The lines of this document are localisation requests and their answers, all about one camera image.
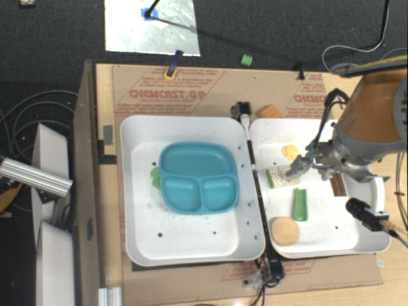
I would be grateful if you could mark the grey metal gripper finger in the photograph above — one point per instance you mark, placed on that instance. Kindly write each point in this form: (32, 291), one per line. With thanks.
(306, 167)
(295, 166)

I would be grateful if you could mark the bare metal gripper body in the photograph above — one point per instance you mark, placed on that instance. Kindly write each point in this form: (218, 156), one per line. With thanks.
(331, 161)

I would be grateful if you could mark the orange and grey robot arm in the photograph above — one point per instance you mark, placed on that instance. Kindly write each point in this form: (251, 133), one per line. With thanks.
(373, 113)

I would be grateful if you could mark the yellow toy food piece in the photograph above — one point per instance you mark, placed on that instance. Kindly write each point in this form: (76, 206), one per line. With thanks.
(289, 151)

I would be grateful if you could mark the green and yellow patterned packet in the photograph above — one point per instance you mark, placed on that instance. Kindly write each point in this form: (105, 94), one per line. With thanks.
(276, 176)

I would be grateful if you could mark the brown rectangular biscuit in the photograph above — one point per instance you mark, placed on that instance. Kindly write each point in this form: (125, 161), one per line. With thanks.
(338, 186)

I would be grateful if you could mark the green toy pea pod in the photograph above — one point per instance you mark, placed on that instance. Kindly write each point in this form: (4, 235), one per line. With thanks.
(301, 206)

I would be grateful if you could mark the thin black and white rod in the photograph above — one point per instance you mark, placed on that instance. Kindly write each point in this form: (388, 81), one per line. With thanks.
(256, 177)

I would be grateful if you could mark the white plastic tray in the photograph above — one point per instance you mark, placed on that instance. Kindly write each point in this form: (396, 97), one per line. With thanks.
(191, 234)
(328, 222)

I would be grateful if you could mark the orange square cracker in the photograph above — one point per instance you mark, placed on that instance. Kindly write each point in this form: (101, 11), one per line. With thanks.
(270, 111)

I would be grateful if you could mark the tan round biscuit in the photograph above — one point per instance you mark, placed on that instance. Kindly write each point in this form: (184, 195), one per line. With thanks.
(284, 231)

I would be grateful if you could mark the blue divided plate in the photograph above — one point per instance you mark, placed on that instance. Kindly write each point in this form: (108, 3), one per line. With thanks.
(197, 177)

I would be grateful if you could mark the green ribbed toy piece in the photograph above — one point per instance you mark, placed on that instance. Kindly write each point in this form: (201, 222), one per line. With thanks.
(247, 60)

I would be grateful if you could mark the brown cardboard board red print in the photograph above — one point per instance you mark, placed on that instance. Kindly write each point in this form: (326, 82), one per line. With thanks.
(191, 94)

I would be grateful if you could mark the green toy vegetable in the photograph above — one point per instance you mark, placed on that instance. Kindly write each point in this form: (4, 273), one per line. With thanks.
(155, 177)

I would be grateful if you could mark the black cylinder on white bracket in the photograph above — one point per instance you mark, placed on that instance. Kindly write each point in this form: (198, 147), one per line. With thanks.
(366, 214)

